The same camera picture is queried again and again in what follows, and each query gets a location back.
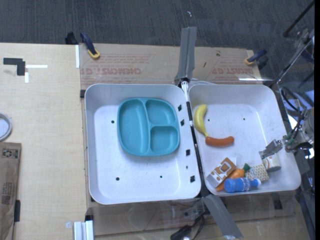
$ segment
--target yellow and blue clamp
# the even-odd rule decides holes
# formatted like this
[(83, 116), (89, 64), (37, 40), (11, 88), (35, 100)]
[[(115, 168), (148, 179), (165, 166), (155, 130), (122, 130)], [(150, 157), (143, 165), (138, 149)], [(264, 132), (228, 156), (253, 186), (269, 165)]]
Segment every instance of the yellow and blue clamp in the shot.
[(80, 37), (82, 38), (82, 42), (84, 42), (86, 44), (87, 52), (90, 55), (90, 57), (92, 59), (94, 59), (94, 60), (99, 59), (100, 58), (100, 53), (94, 47), (94, 44), (92, 43), (90, 37), (84, 31), (82, 31), (80, 33)]
[(261, 50), (261, 51), (255, 53), (253, 56), (245, 58), (243, 62), (247, 66), (251, 66), (252, 64), (255, 63), (255, 61), (259, 60), (266, 53), (267, 53), (267, 50), (265, 50), (265, 49)]

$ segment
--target white ring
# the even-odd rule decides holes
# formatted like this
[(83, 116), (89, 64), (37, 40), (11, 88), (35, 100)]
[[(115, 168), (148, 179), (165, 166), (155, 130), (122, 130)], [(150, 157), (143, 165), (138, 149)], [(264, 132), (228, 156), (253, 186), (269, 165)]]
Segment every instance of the white ring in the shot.
[(6, 131), (6, 133), (4, 135), (0, 136), (0, 142), (4, 141), (10, 135), (10, 133), (12, 131), (12, 123), (11, 123), (9, 117), (7, 117), (5, 114), (2, 114), (0, 112), (0, 119), (1, 118), (4, 119), (7, 122), (8, 130)]

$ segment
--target table surface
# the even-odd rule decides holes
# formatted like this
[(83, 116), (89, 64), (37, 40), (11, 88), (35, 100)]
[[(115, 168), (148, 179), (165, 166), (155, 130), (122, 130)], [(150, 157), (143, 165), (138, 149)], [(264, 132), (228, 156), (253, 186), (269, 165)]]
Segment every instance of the table surface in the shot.
[[(5, 141), (22, 144), (17, 193), (21, 210), (14, 239), (70, 240), (73, 233), (68, 222), (84, 221), (87, 211), (76, 47), (0, 43), (0, 48), (1, 58), (21, 58), (26, 65), (47, 65), (28, 69), (26, 83), (24, 76), (17, 76), (15, 66), (0, 64), (0, 111), (12, 118), (12, 133)], [(298, 203), (294, 209), (294, 216), (242, 221), (237, 225), (246, 239), (308, 239)], [(212, 237), (216, 230), (216, 225), (205, 227), (199, 239)], [(152, 235), (139, 232), (99, 239), (162, 239), (167, 235), (167, 230), (160, 230)]]

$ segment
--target carrot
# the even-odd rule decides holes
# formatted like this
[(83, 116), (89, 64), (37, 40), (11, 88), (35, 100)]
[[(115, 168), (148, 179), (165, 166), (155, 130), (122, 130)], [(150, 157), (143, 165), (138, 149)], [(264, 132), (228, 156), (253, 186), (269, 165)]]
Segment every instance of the carrot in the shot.
[(248, 170), (250, 170), (250, 168), (251, 168), (251, 167), (250, 167), (247, 163), (245, 163), (242, 169), (240, 169), (240, 168), (235, 169), (233, 172), (231, 172), (231, 173), (229, 174), (228, 177), (226, 177), (226, 178), (215, 188), (215, 190), (218, 191), (218, 192), (224, 190), (224, 189), (225, 189), (224, 181), (225, 181), (226, 179), (243, 178), (243, 177), (245, 176), (245, 172), (248, 171)]
[(232, 136), (226, 138), (205, 137), (205, 143), (210, 146), (223, 147), (234, 143), (235, 138)]

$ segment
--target sausage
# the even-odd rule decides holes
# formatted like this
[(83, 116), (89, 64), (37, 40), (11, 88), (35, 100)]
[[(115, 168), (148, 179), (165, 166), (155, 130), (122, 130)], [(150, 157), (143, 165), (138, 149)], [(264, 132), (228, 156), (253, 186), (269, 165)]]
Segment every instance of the sausage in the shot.
[(234, 143), (234, 141), (235, 141), (235, 138), (232, 136), (229, 136), (226, 138), (212, 138), (210, 136), (205, 137), (205, 143), (210, 146), (215, 146), (215, 147), (228, 146), (228, 145)]

